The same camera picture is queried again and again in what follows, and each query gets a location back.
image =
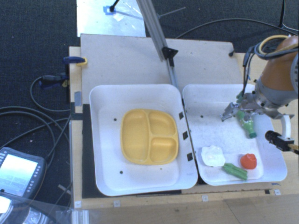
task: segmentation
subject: toy tomato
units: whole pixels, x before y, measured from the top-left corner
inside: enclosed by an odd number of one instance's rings
[[[245,154],[240,159],[241,165],[246,169],[255,169],[256,168],[256,156],[254,154]]]

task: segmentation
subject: yellow plate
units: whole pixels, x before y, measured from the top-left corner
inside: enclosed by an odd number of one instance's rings
[[[128,111],[121,122],[121,150],[126,159],[136,164],[172,162],[178,155],[176,122],[162,111]]]

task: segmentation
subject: white tray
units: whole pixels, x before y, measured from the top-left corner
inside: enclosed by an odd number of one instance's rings
[[[198,179],[181,95],[169,84],[100,85],[90,92],[96,184],[107,196],[188,189]],[[137,165],[121,152],[121,120],[132,109],[153,109],[169,113],[176,121],[179,150],[177,158],[165,165]]]
[[[251,92],[253,85],[247,85]],[[269,144],[264,135],[273,130],[271,119],[266,115],[253,117],[257,137],[249,139],[239,121],[232,117],[221,121],[220,115],[236,95],[242,90],[238,84],[190,84],[183,90],[185,109],[192,143],[201,178],[210,185],[227,185],[245,182],[277,182],[285,179],[285,161],[274,145]],[[242,181],[228,175],[222,167],[208,167],[201,158],[201,148],[210,145],[223,150],[227,163],[241,167],[239,159],[246,153],[255,154],[257,167],[248,171],[248,180]]]

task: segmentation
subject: black carpet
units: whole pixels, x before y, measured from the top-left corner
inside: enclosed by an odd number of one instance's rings
[[[226,18],[246,18],[277,26],[283,0],[153,0],[159,15],[181,7],[186,9],[160,19],[165,37],[175,38],[206,22]],[[43,75],[65,71],[62,58],[69,46],[78,46],[76,0],[0,0],[0,107],[25,106],[40,110],[30,99],[32,82]],[[286,0],[284,24],[298,29],[299,0]],[[262,39],[274,34],[288,34],[277,28],[253,21],[220,21],[194,30],[183,39],[232,42],[237,52],[245,52]],[[66,90],[56,87],[42,91],[34,87],[36,100],[54,110],[68,109]],[[68,112],[46,112],[53,119],[67,118]],[[27,115],[0,116],[0,145],[21,133],[41,125]],[[53,126],[55,137],[60,134]],[[44,128],[12,142],[9,147],[46,157],[53,146]],[[59,184],[70,184],[69,144],[65,137],[59,142],[55,158],[47,171],[36,199],[55,203],[62,190]],[[58,202],[69,203],[69,195]]]

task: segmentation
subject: wooden table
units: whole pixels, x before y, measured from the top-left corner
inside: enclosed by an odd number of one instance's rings
[[[176,45],[178,40],[169,39],[168,44]],[[190,42],[202,49],[197,50]],[[241,82],[242,58],[244,54],[228,57],[233,47],[228,42],[183,41],[183,54],[193,56],[198,52],[199,62],[208,62],[215,69],[219,62],[236,64],[239,75],[233,82]],[[71,56],[81,56],[80,47],[70,47]],[[175,64],[184,57],[175,57]],[[251,78],[258,79],[265,61],[254,57],[251,64]],[[177,73],[182,71],[178,65]],[[82,68],[70,65],[71,102],[75,93],[82,91]],[[226,80],[218,83],[228,84]],[[75,106],[76,113],[82,113],[82,106]],[[298,144],[298,100],[282,108],[281,112],[293,113],[292,137]],[[279,121],[273,121],[274,130],[281,132]],[[71,175],[73,179],[73,205],[80,210],[89,210],[90,223],[295,223],[299,204],[298,155],[283,153],[288,175],[277,183],[246,183],[227,186],[197,185],[183,190],[180,195],[169,196],[121,196],[107,198],[82,198],[82,121],[71,121]]]

